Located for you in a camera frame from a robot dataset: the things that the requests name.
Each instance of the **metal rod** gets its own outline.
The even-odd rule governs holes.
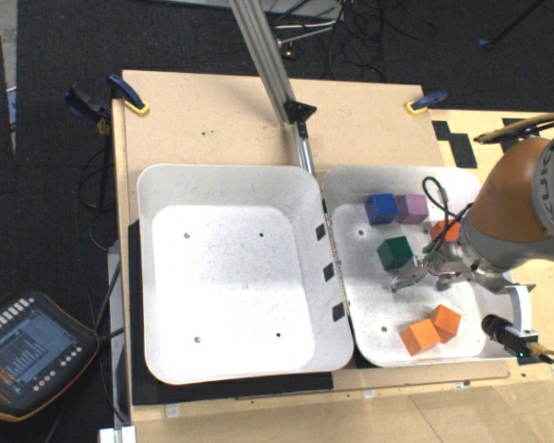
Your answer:
[[[290,126],[294,139],[295,153],[300,167],[314,175],[314,163],[307,139],[299,136],[297,124],[291,124],[284,105],[295,101],[283,59],[279,54],[277,41],[272,34],[259,0],[229,0],[238,27],[247,44],[260,78],[269,95],[273,110],[284,126]]]
[[[333,27],[330,27],[330,28],[323,28],[322,30],[316,30],[316,31],[312,31],[311,33],[306,33],[306,34],[300,34],[299,36],[294,36],[293,38],[288,38],[287,40],[277,40],[277,42],[279,43],[279,45],[281,46],[282,44],[285,44],[287,42],[292,42],[292,41],[297,41],[297,40],[303,40],[304,38],[308,38],[310,36],[314,36],[315,34],[320,34],[320,33],[324,33],[326,31],[331,31]]]

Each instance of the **green cube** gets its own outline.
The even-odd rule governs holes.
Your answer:
[[[379,260],[385,270],[401,268],[413,256],[406,236],[389,238],[378,248]]]

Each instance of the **black mark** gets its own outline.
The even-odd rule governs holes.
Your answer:
[[[340,304],[335,305],[332,308],[332,320],[339,321],[343,317],[344,317],[344,305],[343,305],[343,302],[341,302]]]
[[[326,234],[326,227],[324,223],[316,229],[316,239],[320,241]]]
[[[334,265],[331,263],[322,271],[324,272],[324,281],[328,282],[334,276]]]

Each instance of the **white tray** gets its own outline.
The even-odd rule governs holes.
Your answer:
[[[386,239],[406,236],[413,253],[423,257],[430,241],[428,230],[443,220],[443,212],[428,200],[429,219],[421,225],[371,226],[365,203],[374,194],[422,194],[422,180],[433,175],[445,187],[450,210],[457,212],[474,201],[480,189],[467,171],[451,167],[341,167],[324,178],[324,197],[331,216],[332,236],[342,261],[344,289],[355,342],[366,359],[378,366],[422,365],[512,357],[481,328],[482,319],[496,314],[513,320],[520,303],[509,294],[495,295],[475,282],[462,281],[440,292],[437,278],[427,275],[410,287],[391,292],[398,270],[381,265],[378,247]],[[430,184],[432,194],[435,186]],[[529,303],[527,291],[522,300]],[[456,337],[428,351],[410,356],[400,333],[443,304],[462,315]]]
[[[353,338],[314,177],[158,164],[141,174],[138,202],[154,376],[186,384],[347,364]]]

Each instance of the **blue cube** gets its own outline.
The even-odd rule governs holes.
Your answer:
[[[398,207],[392,194],[371,196],[366,203],[369,224],[384,225],[392,223],[398,216]]]

